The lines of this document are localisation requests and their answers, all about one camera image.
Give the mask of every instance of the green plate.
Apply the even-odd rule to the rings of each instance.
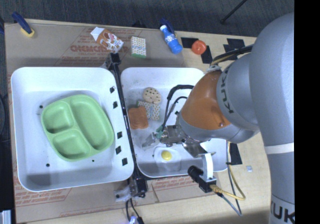
[[[96,100],[83,94],[48,105],[41,123],[55,152],[67,161],[88,158],[114,141],[107,115]]]

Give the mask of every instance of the white tray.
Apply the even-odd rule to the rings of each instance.
[[[108,183],[131,176],[134,163],[111,72],[103,68],[24,67],[13,73],[11,86],[17,172],[27,190]],[[42,128],[41,113],[48,104],[76,94],[89,95],[102,106],[113,127],[114,142],[90,158],[68,162],[51,147]]]
[[[127,68],[121,74],[122,89],[127,109],[136,106],[137,100],[143,100],[142,93],[147,87],[153,87],[159,91],[162,97],[160,103],[160,119],[158,121],[148,120],[149,127],[146,129],[131,130],[134,152],[138,168],[141,172],[150,178],[161,178],[169,176],[187,175],[188,168],[195,165],[203,168],[201,158],[193,158],[181,144],[173,145],[172,148],[181,156],[173,164],[165,161],[159,161],[154,158],[156,147],[166,147],[158,144],[156,147],[144,150],[142,148],[143,141],[163,123],[165,116],[165,108],[167,104],[167,96],[171,88],[178,84],[195,85],[204,73],[195,68]],[[189,89],[178,90],[173,94],[169,108],[174,101],[180,96],[188,96]],[[170,115],[167,125],[176,123],[176,111],[180,111],[185,103],[184,99],[179,100],[174,111]],[[210,141],[201,143],[202,147],[208,152],[216,152],[212,156],[214,171],[224,171],[226,166],[226,141],[223,139],[212,138]]]

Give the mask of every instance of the egg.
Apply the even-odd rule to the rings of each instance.
[[[156,147],[153,154],[154,160],[159,167],[168,171],[179,171],[181,169],[181,155],[179,151],[170,147]]]

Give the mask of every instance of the robotic hand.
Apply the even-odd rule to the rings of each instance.
[[[271,224],[295,223],[293,40],[293,13],[270,23],[251,53],[195,85],[174,126],[194,156],[211,138],[241,143],[261,132],[271,174]]]

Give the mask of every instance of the water bottle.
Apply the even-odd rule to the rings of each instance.
[[[161,26],[160,30],[163,32],[164,40],[170,47],[171,52],[173,54],[179,54],[182,51],[183,47],[179,44],[176,36],[173,33],[169,32],[166,25]]]

